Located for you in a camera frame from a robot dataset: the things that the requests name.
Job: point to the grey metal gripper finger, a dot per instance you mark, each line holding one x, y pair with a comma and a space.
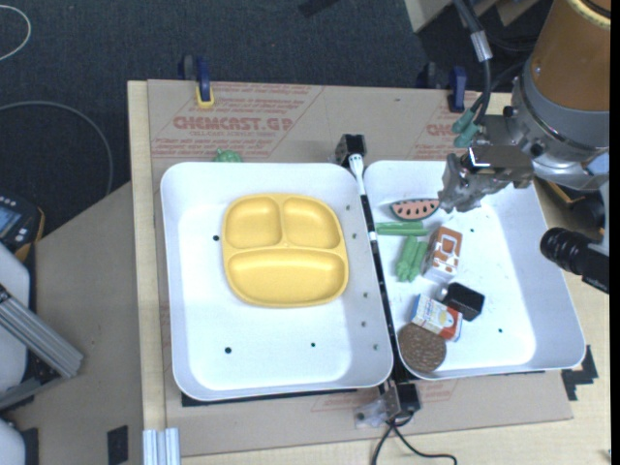
472, 194
449, 187

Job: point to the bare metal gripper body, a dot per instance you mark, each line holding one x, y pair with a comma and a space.
501, 158

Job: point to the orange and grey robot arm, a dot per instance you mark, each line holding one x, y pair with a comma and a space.
571, 51

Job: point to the red watermelon slice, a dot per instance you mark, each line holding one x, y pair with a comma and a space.
414, 209

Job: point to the green toy bean pod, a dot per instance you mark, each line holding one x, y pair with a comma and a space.
419, 259
406, 259
402, 229

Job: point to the orange and white carton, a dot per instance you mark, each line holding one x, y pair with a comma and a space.
443, 255

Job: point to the white plastic tray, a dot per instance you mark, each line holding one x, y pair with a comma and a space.
504, 269
271, 347

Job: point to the thin black and white rod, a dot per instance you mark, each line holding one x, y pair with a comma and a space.
378, 255

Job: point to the black box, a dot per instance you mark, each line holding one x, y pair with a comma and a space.
465, 300

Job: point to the white yellow red carton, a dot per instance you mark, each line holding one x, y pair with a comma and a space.
436, 318

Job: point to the brown round biscuit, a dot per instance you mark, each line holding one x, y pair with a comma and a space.
421, 349

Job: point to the brown cardboard board red print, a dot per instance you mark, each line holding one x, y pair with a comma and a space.
290, 129

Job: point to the yellow divided plate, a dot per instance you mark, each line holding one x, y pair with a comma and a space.
286, 255

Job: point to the green toy vegetable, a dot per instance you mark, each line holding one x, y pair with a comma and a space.
227, 156

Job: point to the black cylinder on white bracket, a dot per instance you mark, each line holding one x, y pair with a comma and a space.
569, 251

